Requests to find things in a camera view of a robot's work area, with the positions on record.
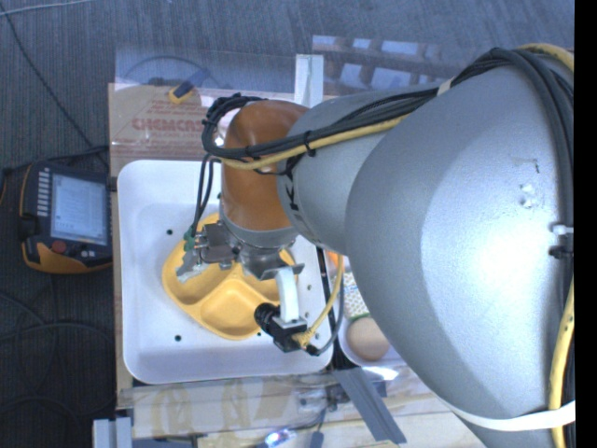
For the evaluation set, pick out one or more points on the white plastic tray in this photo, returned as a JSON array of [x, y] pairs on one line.
[[149, 259], [350, 355]]

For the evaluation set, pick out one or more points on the brown cardboard board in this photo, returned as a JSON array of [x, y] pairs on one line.
[[140, 124]]

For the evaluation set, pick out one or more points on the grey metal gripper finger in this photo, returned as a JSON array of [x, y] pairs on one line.
[[188, 263], [196, 274]]

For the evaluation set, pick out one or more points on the thin black rod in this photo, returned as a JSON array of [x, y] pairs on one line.
[[329, 297]]

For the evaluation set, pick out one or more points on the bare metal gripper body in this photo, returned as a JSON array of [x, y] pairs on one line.
[[224, 245]]

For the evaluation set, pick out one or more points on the beige bread roll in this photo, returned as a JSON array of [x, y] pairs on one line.
[[367, 339]]

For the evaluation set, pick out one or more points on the black cylinder on white bracket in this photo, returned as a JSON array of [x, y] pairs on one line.
[[285, 306]]

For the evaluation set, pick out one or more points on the yellow divided plate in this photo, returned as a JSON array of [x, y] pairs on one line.
[[224, 303]]

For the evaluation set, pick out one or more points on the orange round thing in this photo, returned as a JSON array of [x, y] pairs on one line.
[[332, 260]]

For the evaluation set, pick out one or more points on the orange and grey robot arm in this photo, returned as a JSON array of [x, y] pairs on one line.
[[457, 231]]

